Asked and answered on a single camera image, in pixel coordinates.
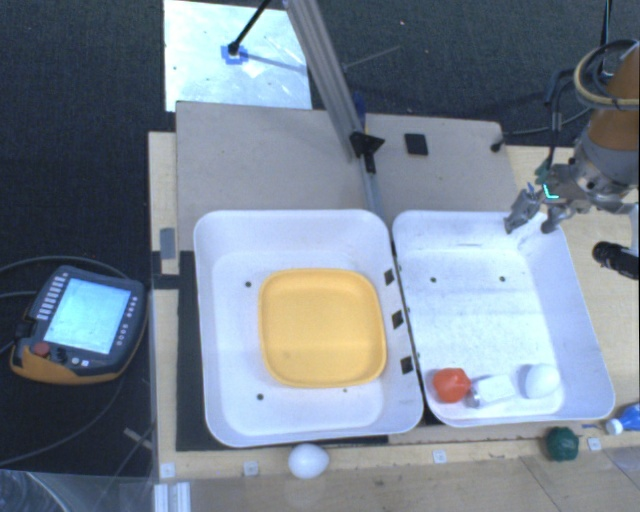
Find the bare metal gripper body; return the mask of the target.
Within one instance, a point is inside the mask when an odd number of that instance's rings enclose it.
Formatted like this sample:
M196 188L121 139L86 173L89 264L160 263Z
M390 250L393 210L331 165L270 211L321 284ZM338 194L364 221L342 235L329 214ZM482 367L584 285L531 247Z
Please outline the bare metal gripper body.
M554 164L545 176L545 205L549 214L586 214L591 208L626 214L631 204L624 198L638 187L636 165L606 168L594 164Z

